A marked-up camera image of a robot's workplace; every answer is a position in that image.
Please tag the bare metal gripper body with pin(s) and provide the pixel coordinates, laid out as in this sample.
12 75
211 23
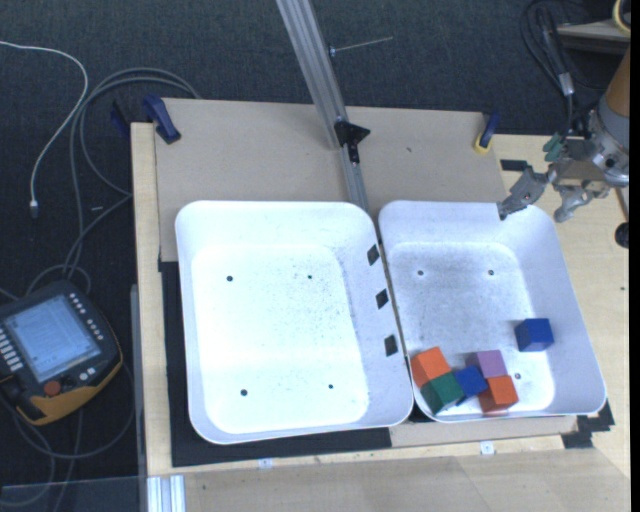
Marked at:
580 169

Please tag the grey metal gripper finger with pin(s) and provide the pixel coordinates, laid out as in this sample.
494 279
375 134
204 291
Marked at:
574 202
524 190

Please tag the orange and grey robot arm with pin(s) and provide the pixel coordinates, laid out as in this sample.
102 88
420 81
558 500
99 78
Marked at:
619 105

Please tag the white plastic tray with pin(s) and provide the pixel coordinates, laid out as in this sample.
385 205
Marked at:
460 300
280 330

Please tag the blue cube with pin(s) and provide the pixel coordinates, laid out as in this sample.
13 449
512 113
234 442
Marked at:
471 381
535 334

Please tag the purple cube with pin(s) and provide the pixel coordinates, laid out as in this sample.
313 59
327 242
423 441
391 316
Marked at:
490 362

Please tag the orange cube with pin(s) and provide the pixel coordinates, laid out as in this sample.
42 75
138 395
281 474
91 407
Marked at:
499 393
431 365

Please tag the green cube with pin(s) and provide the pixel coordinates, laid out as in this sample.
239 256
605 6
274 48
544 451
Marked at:
442 392

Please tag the brown cardboard board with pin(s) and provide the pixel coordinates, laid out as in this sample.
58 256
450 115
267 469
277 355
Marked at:
260 155

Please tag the black cylinder on white bracket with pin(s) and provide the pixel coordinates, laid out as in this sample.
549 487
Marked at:
623 235

